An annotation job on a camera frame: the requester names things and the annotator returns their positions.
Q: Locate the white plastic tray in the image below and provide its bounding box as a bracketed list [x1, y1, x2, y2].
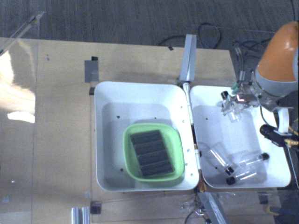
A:
[189, 85, 292, 189]
[93, 81, 200, 192]

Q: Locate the black cylinder on white bracket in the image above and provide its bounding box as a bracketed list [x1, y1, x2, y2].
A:
[259, 107, 293, 147]

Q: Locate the green plastic bowl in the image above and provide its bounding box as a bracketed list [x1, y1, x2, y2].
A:
[122, 122, 186, 182]

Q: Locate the black ribbed block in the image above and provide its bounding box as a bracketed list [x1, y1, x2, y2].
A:
[129, 129, 176, 178]

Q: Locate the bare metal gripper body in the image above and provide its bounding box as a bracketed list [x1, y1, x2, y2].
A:
[234, 81, 280, 113]

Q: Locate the clear plastic bottle black cap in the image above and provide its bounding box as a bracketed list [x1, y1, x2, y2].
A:
[198, 142, 235, 175]
[238, 152, 270, 170]
[221, 91, 242, 123]
[226, 170, 258, 186]

